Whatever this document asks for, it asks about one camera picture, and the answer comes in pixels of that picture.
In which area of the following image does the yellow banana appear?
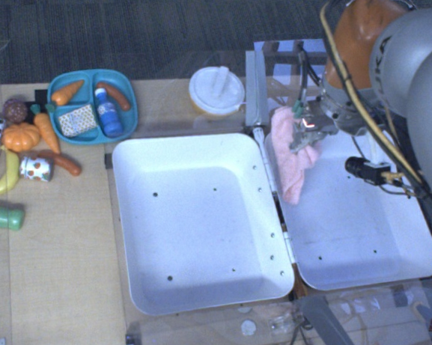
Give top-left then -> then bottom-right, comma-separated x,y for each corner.
0,144 -> 24,196

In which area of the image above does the pink cloth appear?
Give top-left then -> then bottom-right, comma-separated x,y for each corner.
268,103 -> 325,207

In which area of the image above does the blue bottle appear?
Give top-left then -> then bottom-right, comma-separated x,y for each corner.
93,85 -> 125,139

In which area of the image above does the orange carrot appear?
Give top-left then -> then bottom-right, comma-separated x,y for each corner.
29,102 -> 63,158
49,79 -> 88,108

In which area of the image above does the brown sausage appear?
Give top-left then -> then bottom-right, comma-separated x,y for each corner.
95,78 -> 133,115
28,146 -> 83,182

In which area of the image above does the orange pumpkin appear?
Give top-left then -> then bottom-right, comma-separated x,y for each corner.
0,120 -> 43,155

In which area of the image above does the white lidded yellow cup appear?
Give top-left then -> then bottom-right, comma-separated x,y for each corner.
186,64 -> 248,119

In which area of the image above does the brown round doughnut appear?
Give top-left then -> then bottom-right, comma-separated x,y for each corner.
1,96 -> 30,125

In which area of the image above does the white plastic tray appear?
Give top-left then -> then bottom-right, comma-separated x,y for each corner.
263,117 -> 432,296
109,126 -> 298,320

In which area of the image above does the white can with orange print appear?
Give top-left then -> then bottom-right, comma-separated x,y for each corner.
18,153 -> 56,185

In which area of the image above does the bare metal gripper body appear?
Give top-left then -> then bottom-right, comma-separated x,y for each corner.
298,95 -> 349,139

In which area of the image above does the black cylinder on white bracket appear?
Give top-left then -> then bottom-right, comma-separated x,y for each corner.
341,129 -> 395,189

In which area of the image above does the blue divided plate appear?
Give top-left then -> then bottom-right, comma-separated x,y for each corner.
43,65 -> 141,150

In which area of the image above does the white patterned packet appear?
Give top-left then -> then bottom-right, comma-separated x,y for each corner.
56,103 -> 100,140

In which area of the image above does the green bottle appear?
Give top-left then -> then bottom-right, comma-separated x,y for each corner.
0,201 -> 28,233

